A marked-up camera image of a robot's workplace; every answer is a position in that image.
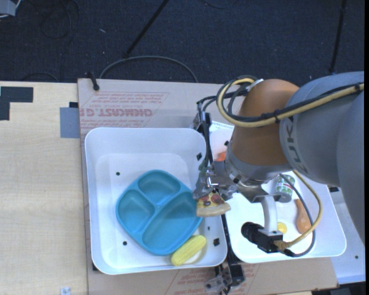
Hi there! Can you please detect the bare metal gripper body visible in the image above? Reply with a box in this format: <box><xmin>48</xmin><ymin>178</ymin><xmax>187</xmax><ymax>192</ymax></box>
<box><xmin>206</xmin><ymin>160</ymin><xmax>267</xmax><ymax>203</ymax></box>

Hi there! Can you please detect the toy pizza slice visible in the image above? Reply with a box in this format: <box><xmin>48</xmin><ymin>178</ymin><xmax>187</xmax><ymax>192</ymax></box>
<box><xmin>196</xmin><ymin>189</ymin><xmax>232</xmax><ymax>218</ymax></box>

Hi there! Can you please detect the thin black rod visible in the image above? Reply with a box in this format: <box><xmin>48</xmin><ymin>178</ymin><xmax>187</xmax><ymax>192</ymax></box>
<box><xmin>197</xmin><ymin>103</ymin><xmax>241</xmax><ymax>276</ymax></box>

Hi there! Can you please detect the blue divided plate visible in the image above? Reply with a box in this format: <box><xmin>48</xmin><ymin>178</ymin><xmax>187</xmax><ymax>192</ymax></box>
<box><xmin>115</xmin><ymin>169</ymin><xmax>204</xmax><ymax>256</ymax></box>

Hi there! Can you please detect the green and white can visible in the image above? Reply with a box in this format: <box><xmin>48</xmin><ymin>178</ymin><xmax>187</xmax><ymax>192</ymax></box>
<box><xmin>276</xmin><ymin>174</ymin><xmax>296</xmax><ymax>197</ymax></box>

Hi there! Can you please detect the yellow corn cob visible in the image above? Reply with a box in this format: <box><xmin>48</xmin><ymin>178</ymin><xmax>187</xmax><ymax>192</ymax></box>
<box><xmin>170</xmin><ymin>234</ymin><xmax>207</xmax><ymax>267</ymax></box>

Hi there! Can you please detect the white plastic tray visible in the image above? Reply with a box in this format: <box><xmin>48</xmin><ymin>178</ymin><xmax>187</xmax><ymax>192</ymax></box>
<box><xmin>208</xmin><ymin>120</ymin><xmax>347</xmax><ymax>264</ymax></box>
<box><xmin>84</xmin><ymin>127</ymin><xmax>228</xmax><ymax>275</ymax></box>

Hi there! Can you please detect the brown cardboard board red print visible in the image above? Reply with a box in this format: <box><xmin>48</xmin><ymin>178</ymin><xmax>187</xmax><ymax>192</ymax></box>
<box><xmin>77</xmin><ymin>77</ymin><xmax>339</xmax><ymax>295</ymax></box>

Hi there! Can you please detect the black cylinder on white bracket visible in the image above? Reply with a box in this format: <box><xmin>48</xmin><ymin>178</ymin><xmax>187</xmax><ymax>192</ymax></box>
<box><xmin>240</xmin><ymin>192</ymin><xmax>292</xmax><ymax>254</ymax></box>

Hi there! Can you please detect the black block with thin wires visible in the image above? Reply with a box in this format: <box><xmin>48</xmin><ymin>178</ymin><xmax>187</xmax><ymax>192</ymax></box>
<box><xmin>192</xmin><ymin>111</ymin><xmax>212</xmax><ymax>132</ymax></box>

